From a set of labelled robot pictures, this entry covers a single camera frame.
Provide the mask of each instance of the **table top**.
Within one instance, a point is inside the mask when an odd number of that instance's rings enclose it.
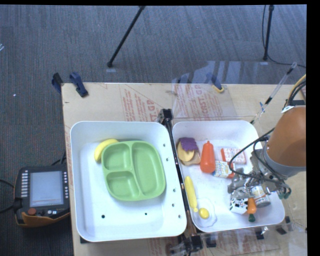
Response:
[[[209,84],[84,83],[84,86],[88,91],[88,95],[84,97],[76,92],[76,87],[72,83],[64,83],[61,87],[69,177],[73,175],[70,130],[77,122],[154,122],[161,109],[172,109],[174,122],[234,120],[238,118],[250,122],[260,110],[260,103],[266,101],[277,85],[223,84],[223,92],[217,91],[214,86]],[[290,84],[283,85],[261,118],[254,123],[259,136],[276,125],[292,87],[293,85]],[[302,95],[296,96],[298,100],[302,98]],[[294,232],[286,235],[278,234],[279,237],[276,240],[269,238],[263,242],[251,241],[246,244],[246,248],[241,250],[238,243],[234,243],[235,234],[229,232],[227,234],[229,240],[224,239],[224,244],[217,244],[212,248],[205,247],[197,254],[288,255],[290,253],[290,255],[294,255],[292,254],[296,246],[294,243],[301,243],[299,248],[307,251],[307,235],[304,232],[304,227],[307,226],[306,173],[300,172],[290,177],[287,183],[292,189],[292,194],[287,200],[282,201],[284,201],[286,216],[289,216],[290,220],[294,222]],[[176,237],[81,243],[76,228],[72,178],[69,179],[69,190],[73,247],[76,256],[105,255],[107,251],[113,256],[165,256],[166,248],[169,245],[177,244]],[[299,255],[300,252],[295,250],[294,253]]]

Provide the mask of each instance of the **black clip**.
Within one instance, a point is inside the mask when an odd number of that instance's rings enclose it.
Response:
[[[53,75],[51,83],[54,86],[54,88],[58,91],[58,93],[61,94],[61,84],[63,84],[64,82],[62,81],[59,73],[55,73]]]
[[[77,72],[72,72],[70,74],[70,79],[71,82],[77,86],[76,91],[81,97],[88,95],[88,91],[86,90],[84,84],[82,83],[81,77]]]

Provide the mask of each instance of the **dark gray floor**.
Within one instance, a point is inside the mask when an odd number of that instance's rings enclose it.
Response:
[[[75,71],[83,82],[203,83],[212,72],[223,84],[278,84],[293,62],[287,84],[306,73],[306,4],[274,6],[266,61],[268,5],[147,6],[107,67],[138,9],[0,4],[0,179],[14,184],[20,168],[62,156],[54,73],[64,82]],[[0,183],[0,208],[13,197]],[[24,229],[10,210],[0,213],[0,225],[0,255],[73,254],[68,218]]]

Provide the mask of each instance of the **purple object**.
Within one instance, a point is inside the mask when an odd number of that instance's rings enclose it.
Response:
[[[185,151],[199,150],[194,138],[183,137],[180,138],[181,147]]]

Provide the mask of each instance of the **divided green plate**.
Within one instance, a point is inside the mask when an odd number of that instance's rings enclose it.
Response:
[[[109,193],[122,201],[155,198],[166,187],[164,167],[156,148],[143,140],[108,145],[101,156]]]

